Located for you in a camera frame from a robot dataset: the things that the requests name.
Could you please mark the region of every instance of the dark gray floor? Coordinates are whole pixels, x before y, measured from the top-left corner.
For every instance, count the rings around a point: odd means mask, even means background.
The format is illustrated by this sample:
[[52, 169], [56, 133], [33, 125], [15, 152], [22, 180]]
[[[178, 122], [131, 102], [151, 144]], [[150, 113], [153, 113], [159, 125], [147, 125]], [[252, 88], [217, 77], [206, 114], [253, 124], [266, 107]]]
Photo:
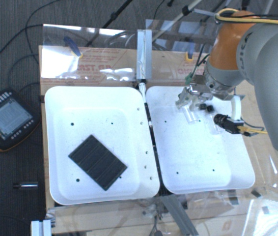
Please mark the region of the dark gray floor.
[[[30, 14], [37, 8], [54, 0], [0, 0], [0, 50], [22, 28]], [[64, 0], [38, 11], [29, 25], [59, 24], [79, 25], [100, 28], [126, 0]], [[162, 0], [134, 0], [109, 26], [111, 29], [137, 30], [145, 28], [145, 20], [152, 19], [155, 9]], [[156, 19], [172, 20], [183, 6], [194, 0], [175, 0], [167, 7], [166, 0], [159, 8]], [[198, 9], [212, 10], [220, 0], [203, 0]], [[266, 0], [251, 0], [248, 10], [261, 13]], [[278, 0], [274, 0], [270, 10], [278, 14]], [[183, 21], [199, 21], [202, 16], [190, 14]], [[33, 52], [38, 52], [42, 43], [42, 27], [28, 30]], [[24, 32], [16, 37], [0, 54], [0, 90], [12, 85], [15, 90], [34, 83], [23, 89], [20, 94], [40, 112], [38, 65], [33, 57], [19, 62], [8, 73], [12, 64], [30, 54]], [[44, 219], [44, 172], [41, 126], [35, 133], [16, 148], [0, 153], [0, 236], [26, 236], [29, 234], [31, 220]], [[20, 191], [12, 188], [14, 182], [37, 181], [38, 189]]]

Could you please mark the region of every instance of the white tray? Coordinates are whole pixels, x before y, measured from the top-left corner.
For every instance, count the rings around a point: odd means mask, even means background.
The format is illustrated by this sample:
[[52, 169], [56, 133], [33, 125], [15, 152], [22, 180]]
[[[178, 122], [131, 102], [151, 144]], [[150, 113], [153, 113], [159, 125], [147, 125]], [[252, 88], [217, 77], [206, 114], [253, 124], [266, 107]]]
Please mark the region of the white tray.
[[[133, 88], [53, 87], [45, 94], [50, 192], [61, 205], [150, 198], [158, 178], [141, 94]], [[126, 166], [103, 190], [68, 155], [94, 135]]]
[[[182, 87], [151, 87], [148, 102], [162, 178], [174, 194], [249, 188], [255, 175], [242, 135], [212, 135], [205, 112], [188, 124], [175, 101]], [[207, 101], [218, 113], [232, 114], [231, 103]]]

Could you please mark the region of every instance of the robotic arm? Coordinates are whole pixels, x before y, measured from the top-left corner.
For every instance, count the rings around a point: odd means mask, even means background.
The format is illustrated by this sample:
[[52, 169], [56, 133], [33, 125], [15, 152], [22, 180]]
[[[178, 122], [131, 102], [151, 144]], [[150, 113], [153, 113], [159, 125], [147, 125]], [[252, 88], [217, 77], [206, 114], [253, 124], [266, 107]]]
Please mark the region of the robotic arm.
[[[209, 99], [209, 90], [219, 99], [230, 100], [234, 88], [247, 80], [254, 86], [262, 119], [278, 155], [278, 20], [262, 20], [249, 16], [252, 13], [247, 11], [222, 11], [228, 14], [223, 18], [229, 22], [219, 31], [203, 73], [206, 90], [198, 91], [197, 97], [203, 99], [205, 95]], [[193, 81], [193, 87], [199, 86]]]

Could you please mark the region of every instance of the transparent plastic wall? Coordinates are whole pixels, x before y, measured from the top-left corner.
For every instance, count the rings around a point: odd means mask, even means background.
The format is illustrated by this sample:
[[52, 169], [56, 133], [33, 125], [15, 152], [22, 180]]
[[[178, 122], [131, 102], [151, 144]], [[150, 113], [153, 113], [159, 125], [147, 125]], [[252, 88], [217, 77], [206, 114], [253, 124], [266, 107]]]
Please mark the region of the transparent plastic wall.
[[[196, 74], [201, 78], [205, 62], [197, 64], [210, 55], [219, 27], [208, 23], [150, 20], [146, 22], [146, 30], [139, 31], [44, 25], [41, 93], [44, 95], [46, 90], [58, 85], [136, 88], [138, 64], [144, 64], [144, 74], [148, 75], [147, 89], [183, 88], [186, 76]], [[151, 33], [150, 45], [141, 43], [143, 32]], [[241, 101], [245, 121], [262, 126], [253, 86], [242, 82], [236, 92], [245, 95]], [[244, 141], [255, 174], [250, 188], [174, 195], [198, 235], [278, 236], [276, 152], [267, 135], [244, 137]], [[88, 236], [140, 236], [154, 235], [156, 231], [163, 235], [182, 235], [175, 216], [162, 202], [162, 192], [151, 199], [73, 206], [55, 204], [48, 189], [46, 193], [47, 218], [53, 220], [56, 235], [87, 232]]]

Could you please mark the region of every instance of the yellow cable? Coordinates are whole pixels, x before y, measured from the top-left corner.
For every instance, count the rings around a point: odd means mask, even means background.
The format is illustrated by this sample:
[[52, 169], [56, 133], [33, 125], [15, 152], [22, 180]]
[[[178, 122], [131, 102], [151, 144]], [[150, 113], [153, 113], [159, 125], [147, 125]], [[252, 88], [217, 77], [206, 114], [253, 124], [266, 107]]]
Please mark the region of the yellow cable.
[[237, 12], [238, 10], [231, 9], [231, 8], [222, 9], [214, 15], [214, 18], [218, 21], [222, 21], [222, 22], [225, 22], [225, 23], [227, 23], [227, 22], [230, 22], [230, 23], [233, 23], [233, 22], [236, 22], [236, 23], [266, 23], [266, 24], [277, 24], [278, 25], [278, 20], [276, 20], [276, 19], [233, 18], [233, 17], [222, 17], [222, 16], [220, 16], [220, 14], [222, 14], [225, 11]]
[[268, 134], [267, 131], [262, 131], [258, 129], [248, 128], [244, 126], [237, 126], [237, 128], [242, 132], [254, 132], [254, 133], [260, 133], [260, 134]]

